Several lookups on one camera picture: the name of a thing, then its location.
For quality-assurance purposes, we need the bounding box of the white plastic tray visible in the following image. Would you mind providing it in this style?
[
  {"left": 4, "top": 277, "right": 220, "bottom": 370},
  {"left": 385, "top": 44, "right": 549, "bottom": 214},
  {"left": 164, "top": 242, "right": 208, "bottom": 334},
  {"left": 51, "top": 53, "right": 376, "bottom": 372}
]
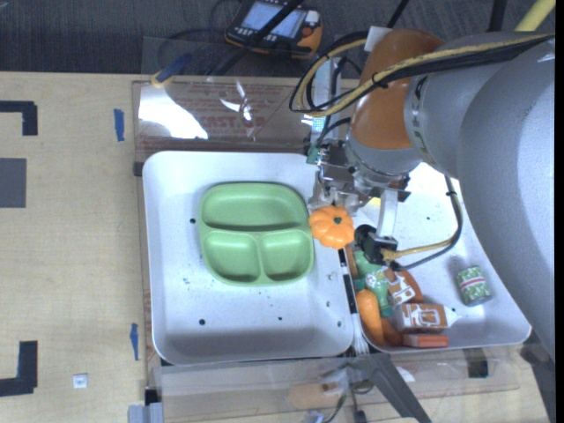
[
  {"left": 338, "top": 160, "right": 533, "bottom": 354},
  {"left": 141, "top": 150, "right": 356, "bottom": 366}
]

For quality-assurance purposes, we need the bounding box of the green divided plate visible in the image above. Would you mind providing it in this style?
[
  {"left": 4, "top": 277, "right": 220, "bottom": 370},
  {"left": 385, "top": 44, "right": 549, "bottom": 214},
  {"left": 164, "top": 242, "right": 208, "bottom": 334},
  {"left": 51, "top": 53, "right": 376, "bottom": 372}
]
[{"left": 198, "top": 182, "right": 315, "bottom": 287}]

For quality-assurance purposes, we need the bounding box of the orange toy carrot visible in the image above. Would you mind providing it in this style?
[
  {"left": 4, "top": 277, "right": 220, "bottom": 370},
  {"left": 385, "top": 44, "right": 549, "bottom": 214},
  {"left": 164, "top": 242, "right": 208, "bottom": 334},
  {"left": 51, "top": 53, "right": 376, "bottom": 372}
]
[{"left": 355, "top": 288, "right": 386, "bottom": 347}]

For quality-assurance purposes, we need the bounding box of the small brown and white carton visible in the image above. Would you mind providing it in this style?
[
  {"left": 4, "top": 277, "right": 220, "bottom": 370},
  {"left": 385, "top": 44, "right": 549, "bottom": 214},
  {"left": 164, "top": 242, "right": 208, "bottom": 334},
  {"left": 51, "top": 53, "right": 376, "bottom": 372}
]
[{"left": 382, "top": 267, "right": 425, "bottom": 307}]

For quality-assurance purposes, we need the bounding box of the green and white can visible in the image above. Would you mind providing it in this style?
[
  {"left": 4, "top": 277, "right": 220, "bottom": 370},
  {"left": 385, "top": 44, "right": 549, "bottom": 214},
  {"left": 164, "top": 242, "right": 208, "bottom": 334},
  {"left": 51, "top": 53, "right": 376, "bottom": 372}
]
[{"left": 455, "top": 264, "right": 494, "bottom": 307}]

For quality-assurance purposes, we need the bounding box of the orange toy sausage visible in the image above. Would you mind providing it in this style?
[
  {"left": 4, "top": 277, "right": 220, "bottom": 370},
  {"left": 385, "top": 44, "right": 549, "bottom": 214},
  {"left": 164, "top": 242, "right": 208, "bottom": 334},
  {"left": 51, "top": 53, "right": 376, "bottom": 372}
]
[{"left": 380, "top": 317, "right": 404, "bottom": 347}]

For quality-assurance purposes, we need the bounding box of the large brown and white carton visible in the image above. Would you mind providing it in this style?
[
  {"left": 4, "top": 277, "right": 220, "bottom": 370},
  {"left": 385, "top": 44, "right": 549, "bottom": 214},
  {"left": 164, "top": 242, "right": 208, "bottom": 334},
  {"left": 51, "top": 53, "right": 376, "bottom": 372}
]
[{"left": 391, "top": 302, "right": 462, "bottom": 335}]

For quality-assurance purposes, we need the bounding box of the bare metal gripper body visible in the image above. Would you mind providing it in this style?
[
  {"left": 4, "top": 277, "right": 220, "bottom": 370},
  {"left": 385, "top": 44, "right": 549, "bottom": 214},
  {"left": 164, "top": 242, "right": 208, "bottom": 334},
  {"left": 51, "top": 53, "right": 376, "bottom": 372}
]
[{"left": 313, "top": 140, "right": 412, "bottom": 207}]

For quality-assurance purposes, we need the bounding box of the orange toy pumpkin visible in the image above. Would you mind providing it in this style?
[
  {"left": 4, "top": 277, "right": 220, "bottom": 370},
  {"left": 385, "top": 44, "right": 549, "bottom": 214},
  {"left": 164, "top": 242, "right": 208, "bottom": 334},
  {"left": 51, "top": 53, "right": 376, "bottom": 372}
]
[{"left": 308, "top": 204, "right": 356, "bottom": 250}]

